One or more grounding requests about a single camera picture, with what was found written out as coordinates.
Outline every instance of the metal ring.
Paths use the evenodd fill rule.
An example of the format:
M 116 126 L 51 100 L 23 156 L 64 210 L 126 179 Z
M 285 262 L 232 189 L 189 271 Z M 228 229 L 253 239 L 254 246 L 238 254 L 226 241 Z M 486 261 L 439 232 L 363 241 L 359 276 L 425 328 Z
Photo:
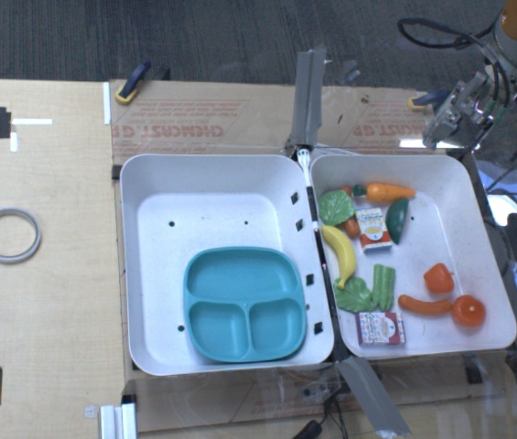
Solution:
M 24 262 L 25 260 L 28 260 L 35 254 L 35 252 L 38 250 L 38 246 L 40 245 L 41 232 L 37 219 L 29 211 L 18 208 L 0 209 L 0 218 L 2 218 L 3 216 L 18 216 L 19 218 L 28 221 L 35 230 L 35 240 L 26 251 L 19 253 L 18 255 L 0 254 L 0 263 L 20 263 Z

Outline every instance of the white plastic tray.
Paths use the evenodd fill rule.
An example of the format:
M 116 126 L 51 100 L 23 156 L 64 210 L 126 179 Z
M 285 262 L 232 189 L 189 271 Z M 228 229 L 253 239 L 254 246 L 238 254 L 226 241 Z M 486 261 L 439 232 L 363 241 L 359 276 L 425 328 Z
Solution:
M 441 155 L 326 155 L 311 168 L 316 197 L 341 186 L 387 182 L 416 189 L 399 245 L 363 253 L 354 241 L 356 276 L 372 289 L 375 263 L 396 269 L 393 311 L 402 312 L 406 343 L 366 346 L 358 343 L 355 315 L 339 310 L 341 336 L 354 354 L 368 359 L 508 347 L 516 337 L 516 321 L 500 276 L 478 203 L 463 165 Z M 357 208 L 372 206 L 354 199 Z M 325 244 L 331 279 L 339 275 L 335 254 Z M 472 294 L 484 302 L 486 321 L 478 329 L 457 326 L 451 316 L 427 317 L 401 311 L 400 294 L 435 300 L 425 288 L 423 274 L 443 262 L 455 273 L 451 300 Z
M 329 356 L 329 307 L 297 164 L 280 155 L 139 155 L 126 162 L 120 182 L 129 347 L 141 370 L 174 375 L 302 366 Z M 307 334 L 293 355 L 222 363 L 194 348 L 185 322 L 185 270 L 198 252 L 228 246 L 276 249 L 295 264 Z

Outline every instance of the transparent plastic sheet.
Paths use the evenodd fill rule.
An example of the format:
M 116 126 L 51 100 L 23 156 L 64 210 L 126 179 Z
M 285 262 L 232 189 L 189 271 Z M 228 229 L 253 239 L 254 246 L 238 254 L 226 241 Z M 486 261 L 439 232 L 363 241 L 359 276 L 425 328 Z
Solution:
M 121 84 L 111 83 L 110 92 Z M 402 140 L 420 141 L 432 116 L 407 110 L 406 100 L 417 95 L 324 87 L 316 152 L 435 154 L 399 149 Z M 149 81 L 130 106 L 111 102 L 113 163 L 121 166 L 142 153 L 283 155 L 293 100 L 294 87 Z M 115 187 L 125 326 L 119 184 Z M 517 359 L 517 352 L 498 350 L 372 365 L 416 437 L 517 437 L 517 375 L 509 355 Z M 319 437 L 382 436 L 331 362 L 155 377 L 133 363 L 124 332 L 124 373 L 123 394 L 137 398 L 142 437 L 291 438 L 310 421 L 321 424 Z

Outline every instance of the toy banana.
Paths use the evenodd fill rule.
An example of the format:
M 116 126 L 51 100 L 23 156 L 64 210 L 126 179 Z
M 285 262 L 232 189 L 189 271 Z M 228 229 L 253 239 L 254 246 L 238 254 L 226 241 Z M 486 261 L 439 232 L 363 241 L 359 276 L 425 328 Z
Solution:
M 331 246 L 338 257 L 338 288 L 343 289 L 348 278 L 356 271 L 356 252 L 348 236 L 335 226 L 321 226 L 321 234 L 323 235 L 323 240 Z

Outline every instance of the green lettuce leaf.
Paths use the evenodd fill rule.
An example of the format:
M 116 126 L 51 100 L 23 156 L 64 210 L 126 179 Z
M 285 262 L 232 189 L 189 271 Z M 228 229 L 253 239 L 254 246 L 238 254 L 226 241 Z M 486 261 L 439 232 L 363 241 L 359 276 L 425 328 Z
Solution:
M 365 281 L 352 276 L 343 289 L 338 288 L 338 281 L 339 278 L 333 285 L 337 307 L 350 312 L 371 312 L 373 310 L 372 293 Z
M 351 197 L 343 190 L 324 193 L 318 200 L 319 217 L 329 226 L 349 220 L 355 213 Z

